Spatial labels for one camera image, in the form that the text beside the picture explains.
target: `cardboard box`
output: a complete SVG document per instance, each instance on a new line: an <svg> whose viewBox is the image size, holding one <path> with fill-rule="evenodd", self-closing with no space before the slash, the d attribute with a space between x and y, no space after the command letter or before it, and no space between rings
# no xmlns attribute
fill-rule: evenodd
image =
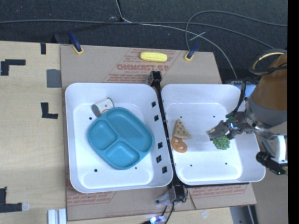
<svg viewBox="0 0 299 224"><path fill-rule="evenodd" d="M77 55L71 45L61 45L61 78L63 95L64 149L66 166L66 199L69 221L139 214L159 214L164 207L155 206L155 197L168 188L135 189L104 193L77 192L69 181L68 145L65 115L65 89L72 83L145 83L152 70L159 70L166 84L221 84L213 53L196 52L184 60L186 51L83 46ZM142 51L157 51L168 55L165 63L143 61ZM188 189L185 203L175 211L208 209L256 204L251 184L206 186Z"/></svg>

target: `pretzel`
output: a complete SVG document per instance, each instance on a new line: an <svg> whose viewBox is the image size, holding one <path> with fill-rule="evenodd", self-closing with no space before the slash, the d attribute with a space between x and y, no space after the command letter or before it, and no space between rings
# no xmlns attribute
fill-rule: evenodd
<svg viewBox="0 0 299 224"><path fill-rule="evenodd" d="M187 151L187 145L183 142L181 138L172 137L171 145L173 149L179 153L184 153Z"/></svg>

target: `pizza slice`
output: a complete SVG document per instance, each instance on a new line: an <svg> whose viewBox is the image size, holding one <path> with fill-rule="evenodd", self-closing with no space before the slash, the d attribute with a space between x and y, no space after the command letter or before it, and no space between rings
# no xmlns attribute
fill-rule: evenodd
<svg viewBox="0 0 299 224"><path fill-rule="evenodd" d="M181 138L181 139L190 139L191 135L186 131L182 121L177 119L176 126L174 128L174 137Z"/></svg>

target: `black hole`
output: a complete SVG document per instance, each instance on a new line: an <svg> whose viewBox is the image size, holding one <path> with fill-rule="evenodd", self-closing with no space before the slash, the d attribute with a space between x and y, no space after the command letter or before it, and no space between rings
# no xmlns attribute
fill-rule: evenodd
<svg viewBox="0 0 299 224"><path fill-rule="evenodd" d="M156 158L156 161L157 161L157 163L159 163L161 160L162 160L162 158L161 158L161 156L159 155L159 156Z"/></svg>
<svg viewBox="0 0 299 224"><path fill-rule="evenodd" d="M162 173L166 173L166 172L167 172L167 167L165 166L162 168Z"/></svg>

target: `yellow object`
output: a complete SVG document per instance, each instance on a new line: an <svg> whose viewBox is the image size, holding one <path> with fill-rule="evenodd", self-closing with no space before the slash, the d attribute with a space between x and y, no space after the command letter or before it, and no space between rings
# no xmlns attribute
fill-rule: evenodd
<svg viewBox="0 0 299 224"><path fill-rule="evenodd" d="M167 61L167 55L162 52L149 52L144 51L140 53L140 58L145 61L150 62L166 62Z"/></svg>
<svg viewBox="0 0 299 224"><path fill-rule="evenodd" d="M78 51L78 50L73 46L73 49L75 50L75 52L76 52L78 55L81 55L81 54L84 52L83 48L81 48L81 51Z"/></svg>
<svg viewBox="0 0 299 224"><path fill-rule="evenodd" d="M186 55L184 56L184 59L189 62L193 59L194 55L192 55L190 58L188 58L187 57L188 54L189 54L189 52L186 53Z"/></svg>

